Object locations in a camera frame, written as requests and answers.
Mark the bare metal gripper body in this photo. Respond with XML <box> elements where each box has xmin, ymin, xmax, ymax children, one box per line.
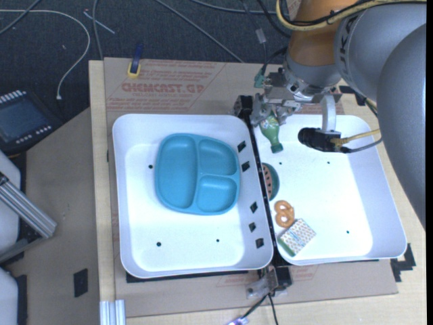
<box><xmin>260</xmin><ymin>68</ymin><xmax>326</xmax><ymax>110</ymax></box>

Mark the green plastic bottle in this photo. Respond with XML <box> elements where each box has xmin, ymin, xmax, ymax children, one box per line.
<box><xmin>258</xmin><ymin>114</ymin><xmax>284</xmax><ymax>154</ymax></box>

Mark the toy watermelon slice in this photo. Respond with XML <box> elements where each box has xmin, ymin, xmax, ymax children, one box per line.
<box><xmin>260</xmin><ymin>162</ymin><xmax>281</xmax><ymax>202</ymax></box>

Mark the blue divided plate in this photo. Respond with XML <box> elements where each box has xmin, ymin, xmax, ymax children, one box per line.
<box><xmin>154</xmin><ymin>133</ymin><xmax>242</xmax><ymax>216</ymax></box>

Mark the white plastic tray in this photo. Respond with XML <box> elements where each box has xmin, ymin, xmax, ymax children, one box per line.
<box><xmin>111</xmin><ymin>113</ymin><xmax>274</xmax><ymax>280</ymax></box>
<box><xmin>252</xmin><ymin>114</ymin><xmax>408</xmax><ymax>267</ymax></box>

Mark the orange toy pretzel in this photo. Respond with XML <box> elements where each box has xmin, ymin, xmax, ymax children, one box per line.
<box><xmin>273</xmin><ymin>200</ymin><xmax>295</xmax><ymax>228</ymax></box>

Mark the brown cardboard board red print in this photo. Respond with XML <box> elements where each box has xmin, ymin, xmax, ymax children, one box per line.
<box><xmin>103</xmin><ymin>57</ymin><xmax>399</xmax><ymax>319</ymax></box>

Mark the white patterned packet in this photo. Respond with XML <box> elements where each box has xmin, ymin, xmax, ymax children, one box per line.
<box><xmin>277</xmin><ymin>217</ymin><xmax>317</xmax><ymax>259</ymax></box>

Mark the black block with thin wires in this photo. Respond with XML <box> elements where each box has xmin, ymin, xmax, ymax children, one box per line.
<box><xmin>233</xmin><ymin>94</ymin><xmax>254</xmax><ymax>122</ymax></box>
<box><xmin>258</xmin><ymin>265</ymin><xmax>292</xmax><ymax>298</ymax></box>

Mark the black cylinder on white bracket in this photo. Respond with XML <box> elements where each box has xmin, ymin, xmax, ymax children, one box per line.
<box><xmin>297</xmin><ymin>93</ymin><xmax>343</xmax><ymax>154</ymax></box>

